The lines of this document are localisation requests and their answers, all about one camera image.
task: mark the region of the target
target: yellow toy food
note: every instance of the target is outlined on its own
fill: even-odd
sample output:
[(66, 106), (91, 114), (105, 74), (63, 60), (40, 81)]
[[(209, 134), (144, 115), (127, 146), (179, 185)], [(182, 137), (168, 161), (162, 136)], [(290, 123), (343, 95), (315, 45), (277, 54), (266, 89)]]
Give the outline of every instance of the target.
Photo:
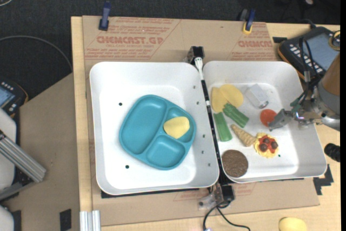
[(225, 84), (220, 87), (220, 91), (223, 96), (236, 108), (239, 108), (244, 101), (244, 96), (242, 92), (237, 89), (234, 85)]
[(163, 130), (173, 138), (180, 138), (190, 129), (190, 122), (187, 117), (174, 117), (163, 124)]
[(213, 87), (211, 90), (211, 107), (212, 109), (220, 113), (223, 107), (227, 104), (227, 99), (222, 94), (220, 88)]
[(279, 221), (280, 231), (307, 231), (307, 225), (296, 217), (284, 217)]
[(256, 137), (252, 136), (245, 130), (239, 128), (237, 125), (232, 124), (231, 128), (236, 134), (236, 136), (244, 143), (246, 147), (249, 147), (256, 142)]

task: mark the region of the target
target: brown cookie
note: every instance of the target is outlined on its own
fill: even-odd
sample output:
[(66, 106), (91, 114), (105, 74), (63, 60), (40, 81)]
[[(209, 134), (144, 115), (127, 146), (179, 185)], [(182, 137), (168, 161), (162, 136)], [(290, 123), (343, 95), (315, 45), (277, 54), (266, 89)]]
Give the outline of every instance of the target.
[(225, 151), (221, 159), (223, 168), (229, 176), (238, 178), (248, 171), (248, 159), (238, 150), (232, 149)]

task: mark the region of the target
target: wooden table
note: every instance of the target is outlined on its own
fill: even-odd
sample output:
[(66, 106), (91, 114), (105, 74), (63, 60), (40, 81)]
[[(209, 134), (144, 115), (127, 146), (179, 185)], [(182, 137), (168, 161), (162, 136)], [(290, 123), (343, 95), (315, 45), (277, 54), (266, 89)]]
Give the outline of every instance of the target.
[[(270, 37), (294, 37), (309, 30), (307, 24), (276, 24), (267, 23)], [(327, 26), (330, 30), (338, 30), (339, 26)], [(90, 157), (88, 142), (87, 102), (85, 99), (85, 70), (84, 70), (84, 46), (82, 17), (71, 18), (72, 52), (74, 62), (75, 105), (76, 105), (76, 130), (78, 149), (78, 178), (79, 199), (81, 211), (90, 212), (92, 207)], [(340, 145), (340, 132), (326, 126), (317, 126), (317, 132), (322, 146), (327, 143)], [(327, 157), (327, 164), (334, 178), (331, 186), (323, 187), (323, 195), (319, 196), (320, 205), (307, 208), (271, 210), (267, 212), (255, 212), (228, 215), (230, 221), (247, 225), (251, 230), (278, 230), (278, 222), (281, 218), (294, 216), (303, 219), (308, 230), (341, 230), (341, 182), (340, 163)], [(134, 223), (130, 225), (118, 225), (103, 227), (102, 230), (202, 230), (203, 218), (157, 221), (148, 223)], [(207, 227), (213, 230), (241, 230), (231, 227), (221, 216), (211, 216), (207, 220)]]

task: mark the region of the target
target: white tray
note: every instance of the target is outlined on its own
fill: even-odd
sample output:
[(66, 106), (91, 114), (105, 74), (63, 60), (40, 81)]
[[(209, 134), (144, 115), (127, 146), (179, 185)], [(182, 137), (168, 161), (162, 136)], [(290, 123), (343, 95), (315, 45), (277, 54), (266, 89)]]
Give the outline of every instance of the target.
[[(201, 188), (213, 185), (219, 167), (198, 71), (187, 63), (101, 62), (90, 72), (96, 177), (111, 195)], [(153, 94), (186, 110), (195, 120), (195, 140), (175, 169), (155, 169), (121, 147), (121, 124), (142, 96)]]
[[(209, 96), (212, 87), (220, 87), (222, 84), (233, 84), (245, 94), (249, 86), (257, 83), (268, 96), (269, 104), (266, 109), (277, 113), (282, 108), (290, 110), (290, 103), (303, 91), (296, 70), (285, 62), (212, 61), (205, 65), (203, 72)], [(292, 120), (282, 128), (269, 131), (260, 122), (262, 109), (255, 108), (246, 96), (238, 109), (249, 118), (244, 130), (252, 135), (264, 132), (275, 137), (279, 153), (271, 159), (261, 157), (254, 147), (245, 147), (231, 130), (232, 140), (218, 140), (220, 154), (228, 149), (239, 150), (247, 157), (249, 168), (242, 177), (228, 176), (229, 179), (243, 183), (320, 176), (325, 172), (327, 162), (314, 125), (299, 130), (298, 123)], [(234, 123), (226, 116), (225, 119), (228, 126)]]

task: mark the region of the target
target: teal plate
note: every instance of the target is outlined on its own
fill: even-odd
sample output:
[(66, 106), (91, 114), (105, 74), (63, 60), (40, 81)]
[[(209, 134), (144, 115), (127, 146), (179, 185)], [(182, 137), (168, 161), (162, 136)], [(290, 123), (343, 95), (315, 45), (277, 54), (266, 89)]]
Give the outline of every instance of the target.
[[(163, 130), (163, 124), (184, 116), (190, 129), (180, 138), (173, 138)], [(139, 98), (126, 115), (119, 132), (123, 149), (131, 156), (157, 169), (174, 169), (186, 157), (195, 139), (196, 123), (185, 110), (156, 96)]]

